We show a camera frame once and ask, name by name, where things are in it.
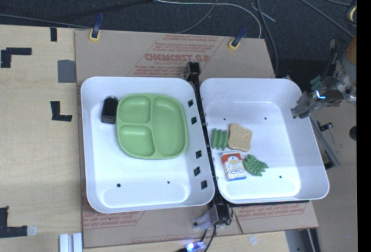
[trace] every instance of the green divided plate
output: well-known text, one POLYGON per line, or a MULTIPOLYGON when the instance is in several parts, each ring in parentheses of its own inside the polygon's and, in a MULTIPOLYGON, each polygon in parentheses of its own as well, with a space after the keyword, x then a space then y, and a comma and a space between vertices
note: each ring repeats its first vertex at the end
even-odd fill
POLYGON ((135 158, 175 158, 188 144, 183 107, 169 96, 141 93, 123 97, 117 106, 116 127, 121 149, 135 158))

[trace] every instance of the bread slice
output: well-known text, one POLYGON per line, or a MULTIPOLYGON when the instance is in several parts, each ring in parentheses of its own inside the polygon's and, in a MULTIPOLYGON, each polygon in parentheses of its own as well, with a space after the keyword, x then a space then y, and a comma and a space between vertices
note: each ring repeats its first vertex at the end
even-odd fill
POLYGON ((243 152, 250 150, 250 142, 253 133, 251 130, 242 127, 237 123, 230 124, 230 137, 228 139, 228 147, 237 149, 243 152))

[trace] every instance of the red and white carton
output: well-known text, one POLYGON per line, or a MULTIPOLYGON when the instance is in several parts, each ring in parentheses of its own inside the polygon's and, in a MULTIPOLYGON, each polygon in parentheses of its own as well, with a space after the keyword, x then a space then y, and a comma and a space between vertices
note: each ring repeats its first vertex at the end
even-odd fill
POLYGON ((223 153, 221 155, 221 162, 227 181, 241 180, 248 176, 242 163, 241 154, 238 151, 223 153))

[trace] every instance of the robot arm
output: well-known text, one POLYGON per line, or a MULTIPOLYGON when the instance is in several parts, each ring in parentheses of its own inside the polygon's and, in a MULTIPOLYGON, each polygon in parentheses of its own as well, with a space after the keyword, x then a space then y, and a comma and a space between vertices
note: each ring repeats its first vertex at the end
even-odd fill
POLYGON ((303 92, 291 109, 294 118, 305 118, 323 107, 337 107, 343 101, 357 103, 357 37, 335 63, 331 76, 318 76, 311 81, 312 91, 303 92))

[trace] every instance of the white tray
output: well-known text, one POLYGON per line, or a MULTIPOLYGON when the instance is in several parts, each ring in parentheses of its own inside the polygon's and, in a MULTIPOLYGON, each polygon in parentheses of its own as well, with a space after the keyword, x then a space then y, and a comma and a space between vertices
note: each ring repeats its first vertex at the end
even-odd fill
MULTIPOLYGON (((268 164, 261 177, 227 181, 220 150, 212 149, 220 194, 235 204, 321 199, 329 182, 308 118, 293 119, 299 87, 287 79, 207 79, 201 97, 209 138, 236 122, 252 133, 247 153, 268 164)), ((101 213, 205 205, 215 193, 193 87, 179 78, 92 77, 81 87, 88 201, 101 213), (146 160, 119 147, 116 127, 101 123, 104 99, 133 93, 176 98, 183 106, 188 146, 179 157, 146 160)))
POLYGON ((101 213, 204 205, 215 188, 192 86, 178 78, 92 77, 81 87, 86 191, 101 213), (157 93, 183 106, 188 146, 166 160, 133 158, 119 147, 116 126, 101 123, 104 99, 133 93, 157 93))
POLYGON ((238 123, 253 133, 242 158, 252 154, 269 166, 262 176, 227 181, 221 151, 212 149, 218 188, 227 201, 285 202, 327 195, 329 182, 310 120, 294 119, 290 110, 300 95, 287 79, 215 78, 201 84, 210 141, 212 129, 228 130, 230 123, 238 123))

